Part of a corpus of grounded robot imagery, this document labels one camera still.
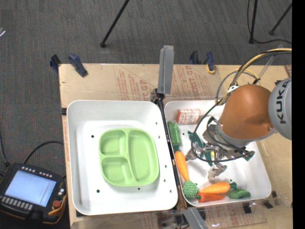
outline lcd display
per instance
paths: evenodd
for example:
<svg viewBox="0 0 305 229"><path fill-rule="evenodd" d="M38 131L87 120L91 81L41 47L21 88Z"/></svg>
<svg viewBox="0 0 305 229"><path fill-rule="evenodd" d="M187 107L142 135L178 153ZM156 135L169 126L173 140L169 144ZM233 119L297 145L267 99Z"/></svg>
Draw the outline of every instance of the lcd display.
<svg viewBox="0 0 305 229"><path fill-rule="evenodd" d="M18 170L5 195L46 207L56 181Z"/></svg>

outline carrot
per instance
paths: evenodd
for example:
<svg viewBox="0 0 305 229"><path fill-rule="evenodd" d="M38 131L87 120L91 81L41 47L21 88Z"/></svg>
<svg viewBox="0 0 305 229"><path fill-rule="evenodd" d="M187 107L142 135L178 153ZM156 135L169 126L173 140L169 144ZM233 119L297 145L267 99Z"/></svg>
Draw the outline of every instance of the carrot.
<svg viewBox="0 0 305 229"><path fill-rule="evenodd" d="M229 191L230 187L228 182L220 181L201 189L199 192L209 194L225 193Z"/></svg>
<svg viewBox="0 0 305 229"><path fill-rule="evenodd" d="M223 195L219 194L208 194L208 193L197 193L196 199L198 202L207 202L207 201L215 201L221 200L225 198Z"/></svg>
<svg viewBox="0 0 305 229"><path fill-rule="evenodd" d="M187 169L184 154L180 151L176 151L174 155L179 173L181 174L181 176L184 178L185 181L189 181L190 180L189 171Z"/></svg>

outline tripod leg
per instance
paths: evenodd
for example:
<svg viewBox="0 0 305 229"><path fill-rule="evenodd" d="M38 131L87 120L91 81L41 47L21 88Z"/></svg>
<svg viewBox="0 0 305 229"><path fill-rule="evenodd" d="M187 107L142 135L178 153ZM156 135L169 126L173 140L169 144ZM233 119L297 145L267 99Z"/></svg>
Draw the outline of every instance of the tripod leg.
<svg viewBox="0 0 305 229"><path fill-rule="evenodd" d="M106 41L107 41L107 39L108 39L108 37L109 37L111 31L113 30L113 28L114 28L116 22L119 20L121 14L123 13L124 9L126 8L128 2L129 2L129 0L126 0L126 1L125 1L125 3L124 3L123 6L121 7L121 9L120 9L118 15L116 16L114 22L112 23L111 27L109 28L109 30L108 30L106 36L104 37L103 41L100 43L100 46L101 46L102 48L106 47Z"/></svg>
<svg viewBox="0 0 305 229"><path fill-rule="evenodd" d="M253 10L252 26L251 26L251 33L250 33L250 40L249 40L249 43L250 43L250 44L253 44L253 43L254 43L253 34L254 34L254 25L255 25L255 18L256 18L257 2L258 2L258 0L255 0L255 1L254 1L254 10Z"/></svg>
<svg viewBox="0 0 305 229"><path fill-rule="evenodd" d="M286 16L286 14L289 12L289 10L292 8L292 2L290 3L289 7L286 9L286 11L283 13L282 17L279 19L279 21L276 23L276 25L273 27L271 31L269 31L270 35L273 35L278 27L278 25L282 22L283 18Z"/></svg>

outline table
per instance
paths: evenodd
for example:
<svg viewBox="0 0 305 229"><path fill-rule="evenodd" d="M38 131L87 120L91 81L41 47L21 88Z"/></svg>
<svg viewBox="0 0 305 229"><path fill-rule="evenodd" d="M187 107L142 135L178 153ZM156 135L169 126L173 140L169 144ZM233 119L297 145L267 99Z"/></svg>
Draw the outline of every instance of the table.
<svg viewBox="0 0 305 229"><path fill-rule="evenodd" d="M173 222L177 214L173 211L155 213L123 214L109 216L77 216L71 198L71 170L69 157L69 140L67 116L65 110L74 100L143 100L148 101L150 93L158 85L157 64L83 64L88 75L81 77L71 64L59 65L61 105L63 109L62 124L65 142L65 160L67 172L67 188L69 201L69 216L71 228L144 228L157 229L160 223ZM239 68L239 65L217 65L215 74L206 72L206 65L174 65L172 92L165 101L171 100L208 100L214 95L222 79L227 74ZM258 75L262 65L252 65L251 72ZM262 76L260 84L272 91L275 82L288 78L285 66L270 66ZM229 77L220 90L220 95L228 89ZM244 75L240 77L240 85L252 83L253 78ZM220 223L219 228L235 227L262 228L292 228L292 141L279 134L257 141L260 153L267 170L273 196L266 201L255 201L252 213L244 214L238 209L213 208L207 210L206 225L213 228L213 223Z"/></svg>

